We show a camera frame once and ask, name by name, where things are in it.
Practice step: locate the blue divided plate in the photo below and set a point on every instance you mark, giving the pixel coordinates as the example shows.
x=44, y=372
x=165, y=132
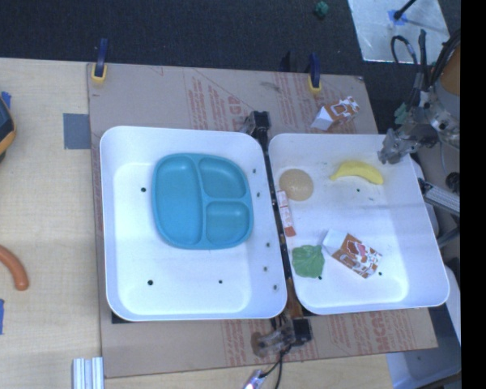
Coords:
x=178, y=201

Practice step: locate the white plastic tray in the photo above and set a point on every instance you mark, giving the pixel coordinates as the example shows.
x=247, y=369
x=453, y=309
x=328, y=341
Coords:
x=368, y=225
x=186, y=286

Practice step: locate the black cylinder on white bracket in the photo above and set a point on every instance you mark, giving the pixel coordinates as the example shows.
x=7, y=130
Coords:
x=453, y=180

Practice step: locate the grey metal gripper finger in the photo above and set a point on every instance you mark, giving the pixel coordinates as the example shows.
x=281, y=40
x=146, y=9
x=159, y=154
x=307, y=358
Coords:
x=396, y=139
x=385, y=155

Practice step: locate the beige round biscuit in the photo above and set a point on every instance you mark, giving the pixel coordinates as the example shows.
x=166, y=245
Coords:
x=295, y=184

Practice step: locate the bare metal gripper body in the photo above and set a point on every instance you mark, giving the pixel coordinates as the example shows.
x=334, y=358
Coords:
x=427, y=130

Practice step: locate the orange and white carton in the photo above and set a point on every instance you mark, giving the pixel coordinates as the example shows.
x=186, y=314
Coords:
x=354, y=253
x=335, y=114

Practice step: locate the slim orange and white packet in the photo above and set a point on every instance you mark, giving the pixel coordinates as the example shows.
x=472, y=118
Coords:
x=286, y=215

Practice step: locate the brown cardboard board red print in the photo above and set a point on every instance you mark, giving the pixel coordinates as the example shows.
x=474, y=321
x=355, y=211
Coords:
x=210, y=95

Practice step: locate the green lettuce leaf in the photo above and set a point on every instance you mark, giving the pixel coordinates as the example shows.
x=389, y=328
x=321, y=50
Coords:
x=308, y=261

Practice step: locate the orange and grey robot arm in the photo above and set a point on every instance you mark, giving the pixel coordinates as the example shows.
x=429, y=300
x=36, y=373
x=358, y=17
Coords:
x=451, y=71

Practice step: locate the small green broccoli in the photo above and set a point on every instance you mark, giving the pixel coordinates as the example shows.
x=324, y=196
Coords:
x=321, y=9

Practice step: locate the orange sausage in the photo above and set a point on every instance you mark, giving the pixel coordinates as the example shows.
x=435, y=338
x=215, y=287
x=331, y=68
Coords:
x=12, y=266

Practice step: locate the thin black and white rod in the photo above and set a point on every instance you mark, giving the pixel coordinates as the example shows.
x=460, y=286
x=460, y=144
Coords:
x=272, y=176

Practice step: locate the yellow banana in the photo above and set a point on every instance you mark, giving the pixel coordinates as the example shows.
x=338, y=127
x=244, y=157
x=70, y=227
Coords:
x=358, y=171

